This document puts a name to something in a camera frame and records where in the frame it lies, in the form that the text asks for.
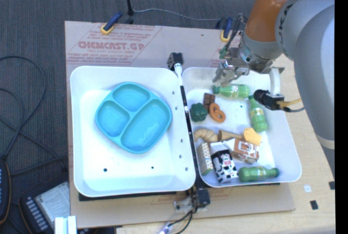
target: green bottle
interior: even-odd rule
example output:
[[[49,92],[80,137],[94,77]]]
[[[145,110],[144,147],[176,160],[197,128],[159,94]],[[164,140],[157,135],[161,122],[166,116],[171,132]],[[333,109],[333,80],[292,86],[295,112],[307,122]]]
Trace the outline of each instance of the green bottle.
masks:
[[[213,94],[221,94],[225,97],[231,98],[246,98],[249,97],[250,88],[243,84],[230,84],[226,87],[213,86]]]
[[[242,167],[238,170],[238,177],[241,182],[262,181],[266,178],[275,178],[278,176],[278,168]]]
[[[256,132],[263,132],[267,130],[268,126],[265,119],[265,114],[259,105],[259,103],[251,95],[249,96],[249,101],[251,104],[250,108],[250,118],[252,122],[252,127]]]

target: pretzel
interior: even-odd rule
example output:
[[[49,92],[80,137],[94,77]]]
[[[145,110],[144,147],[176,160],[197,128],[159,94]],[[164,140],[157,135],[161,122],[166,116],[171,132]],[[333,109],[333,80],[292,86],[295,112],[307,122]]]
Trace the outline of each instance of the pretzel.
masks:
[[[222,123],[226,119],[226,115],[224,114],[223,111],[220,110],[220,107],[216,103],[211,103],[209,105],[209,115],[219,123]]]

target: table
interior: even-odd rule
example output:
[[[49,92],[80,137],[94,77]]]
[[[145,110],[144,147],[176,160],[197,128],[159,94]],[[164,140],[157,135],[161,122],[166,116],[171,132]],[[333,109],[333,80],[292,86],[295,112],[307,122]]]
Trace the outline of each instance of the table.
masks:
[[[101,26],[101,23],[65,23],[71,215],[76,216],[78,228],[122,226],[117,233],[158,233],[166,221],[183,216],[173,210],[172,202],[184,199],[184,193],[78,200],[73,184],[70,74],[81,65],[166,67],[171,52],[183,53],[183,67],[215,67],[224,43],[218,30],[117,24],[109,36],[103,36]],[[293,63],[281,56],[274,66],[285,68],[281,73],[281,93],[285,99],[297,99]],[[302,165],[300,179],[273,186],[213,191],[212,203],[194,214],[185,233],[335,233],[334,179],[325,155],[306,112],[286,116]],[[228,204],[221,205],[221,199]],[[173,233],[185,222],[176,224]]]

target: blue plate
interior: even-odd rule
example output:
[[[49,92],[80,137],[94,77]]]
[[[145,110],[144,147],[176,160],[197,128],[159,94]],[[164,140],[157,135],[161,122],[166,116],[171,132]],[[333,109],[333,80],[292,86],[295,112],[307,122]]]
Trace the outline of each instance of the blue plate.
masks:
[[[96,112],[98,128],[118,146],[137,154],[150,150],[166,132],[171,120],[168,105],[134,82],[118,85]]]

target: blue clamp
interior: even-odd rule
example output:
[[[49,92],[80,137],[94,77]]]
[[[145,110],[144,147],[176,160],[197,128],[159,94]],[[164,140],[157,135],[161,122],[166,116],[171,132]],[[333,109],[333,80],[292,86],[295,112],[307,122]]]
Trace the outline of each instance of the blue clamp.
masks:
[[[215,26],[215,29],[222,29],[220,39],[223,42],[228,42],[231,30],[232,30],[232,18],[222,18]]]
[[[118,11],[112,18],[110,18],[110,20],[107,23],[104,24],[104,26],[102,26],[100,31],[104,35],[108,35],[115,28],[114,24],[116,24],[119,21],[122,15],[123,13]]]

